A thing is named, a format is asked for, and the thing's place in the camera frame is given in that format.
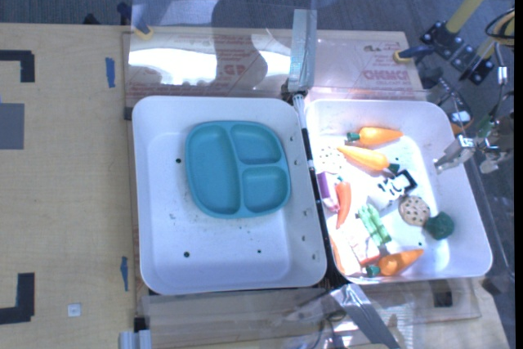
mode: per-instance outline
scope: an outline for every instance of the wooden table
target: wooden table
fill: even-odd
[[[23,150],[0,150],[0,318],[11,313],[3,309],[22,303],[18,274],[34,274],[34,313],[30,321],[0,324],[0,347],[118,347],[118,334],[133,329],[132,185],[123,117],[128,32],[0,24],[0,50],[35,57],[34,83],[20,82],[20,62],[0,60],[0,103],[24,104],[25,115]],[[480,317],[423,324],[418,334],[391,324],[398,341],[417,347],[409,336],[418,335],[423,347],[507,347],[479,280],[472,286]]]

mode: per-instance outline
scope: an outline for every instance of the gray square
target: gray square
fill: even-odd
[[[0,150],[24,149],[24,104],[0,104]]]

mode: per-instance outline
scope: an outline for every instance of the orange carrot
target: orange carrot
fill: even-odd
[[[397,140],[403,132],[390,128],[363,127],[359,132],[348,132],[349,141],[359,141],[362,145],[378,145]]]
[[[354,160],[373,170],[383,170],[388,168],[392,172],[397,172],[399,169],[397,164],[389,163],[386,155],[376,150],[364,149],[353,145],[340,145],[337,150],[343,153],[343,155],[348,159]]]
[[[416,262],[422,254],[422,248],[415,248],[386,255],[378,261],[380,273],[385,276],[396,275]]]
[[[351,184],[347,181],[340,181],[335,186],[337,200],[340,203],[340,209],[337,212],[336,228],[340,228],[345,222],[351,209],[352,189]]]

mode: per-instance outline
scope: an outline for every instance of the blue plate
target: blue plate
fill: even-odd
[[[265,125],[216,121],[186,139],[186,174],[196,205],[213,217],[257,217],[282,208],[290,196],[284,149]]]

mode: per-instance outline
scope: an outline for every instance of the toy carrot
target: toy carrot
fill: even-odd
[[[340,145],[337,150],[348,159],[354,160],[373,170],[388,168],[391,172],[396,173],[400,169],[399,164],[389,163],[386,155],[376,150],[364,149],[354,145]]]
[[[385,276],[399,274],[402,270],[407,269],[416,262],[422,254],[422,248],[415,248],[386,255],[378,261],[380,273]]]
[[[349,142],[359,141],[362,145],[378,145],[397,140],[403,132],[390,128],[363,127],[359,132],[348,132]]]
[[[351,209],[352,189],[351,184],[340,178],[335,186],[337,200],[340,203],[340,209],[337,212],[336,228],[340,228],[345,222]]]

